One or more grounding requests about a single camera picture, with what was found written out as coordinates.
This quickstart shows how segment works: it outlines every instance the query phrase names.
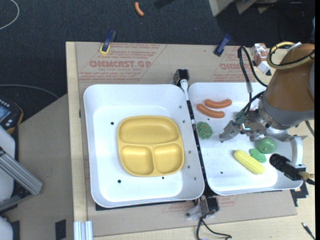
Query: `corn cob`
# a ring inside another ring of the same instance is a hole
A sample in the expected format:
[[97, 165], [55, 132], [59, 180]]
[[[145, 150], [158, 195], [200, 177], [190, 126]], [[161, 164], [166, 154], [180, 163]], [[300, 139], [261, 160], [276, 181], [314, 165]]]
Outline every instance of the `corn cob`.
[[239, 163], [245, 166], [252, 173], [263, 174], [265, 172], [264, 166], [246, 152], [238, 149], [233, 155]]

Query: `wooden table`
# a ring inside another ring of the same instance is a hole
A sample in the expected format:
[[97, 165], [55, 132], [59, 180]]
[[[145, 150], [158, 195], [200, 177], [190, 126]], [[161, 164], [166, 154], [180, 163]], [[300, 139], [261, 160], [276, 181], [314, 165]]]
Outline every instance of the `wooden table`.
[[[183, 46], [184, 49], [192, 47], [192, 45]], [[79, 117], [80, 96], [78, 89], [78, 69], [77, 69], [77, 52], [76, 43], [66, 43], [66, 59], [67, 59], [67, 84], [68, 84], [68, 104], [69, 104], [69, 121], [70, 121], [70, 147], [71, 147], [71, 164], [72, 164], [72, 192], [73, 192], [73, 214], [75, 222], [85, 222], [88, 220], [87, 202], [86, 202], [86, 187], [84, 174], [84, 159], [83, 159], [83, 140], [81, 119]], [[260, 72], [257, 75], [264, 80], [266, 78]], [[314, 172], [315, 168], [315, 149], [314, 138], [308, 131], [304, 123], [298, 128], [291, 129], [290, 134], [309, 135], [303, 140], [304, 157], [303, 163], [307, 166], [310, 173]], [[259, 220], [248, 220], [239, 222], [230, 222], [215, 224], [212, 230], [221, 233], [232, 235], [237, 240], [247, 239], [273, 239], [273, 240], [300, 240], [311, 239], [302, 226], [306, 223], [310, 230], [316, 232], [316, 211], [315, 211], [315, 187], [307, 185], [308, 194], [306, 198], [298, 200], [296, 208], [297, 215], [267, 218]], [[95, 237], [99, 240], [163, 240], [163, 239], [196, 239], [196, 229], [192, 227], [181, 227], [174, 229], [137, 232], [131, 234], [119, 234], [111, 236]], [[202, 238], [217, 239], [216, 235], [208, 232], [205, 227], [201, 227], [200, 235]]]

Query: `yellow plate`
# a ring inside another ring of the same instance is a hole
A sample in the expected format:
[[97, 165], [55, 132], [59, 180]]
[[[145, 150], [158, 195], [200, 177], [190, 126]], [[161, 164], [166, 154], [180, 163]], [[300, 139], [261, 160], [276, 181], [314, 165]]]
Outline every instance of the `yellow plate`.
[[134, 176], [173, 174], [185, 162], [179, 127], [166, 116], [124, 119], [117, 129], [117, 143], [122, 166]]

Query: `hot dog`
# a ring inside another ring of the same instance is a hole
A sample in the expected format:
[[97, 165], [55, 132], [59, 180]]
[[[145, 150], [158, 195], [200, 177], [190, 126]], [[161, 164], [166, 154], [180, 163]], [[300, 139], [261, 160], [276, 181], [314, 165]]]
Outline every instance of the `hot dog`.
[[143, 17], [145, 15], [144, 12], [140, 9], [138, 2], [134, 3], [134, 9], [140, 17]]
[[209, 107], [209, 108], [213, 108], [213, 109], [223, 109], [226, 108], [228, 106], [230, 106], [232, 104], [232, 100], [231, 99], [225, 99], [223, 101], [212, 101], [211, 99], [206, 99], [204, 101], [204, 104]]
[[196, 105], [196, 108], [202, 114], [211, 118], [223, 118], [225, 116], [225, 113], [223, 111], [215, 111], [215, 110], [209, 109], [203, 104]]

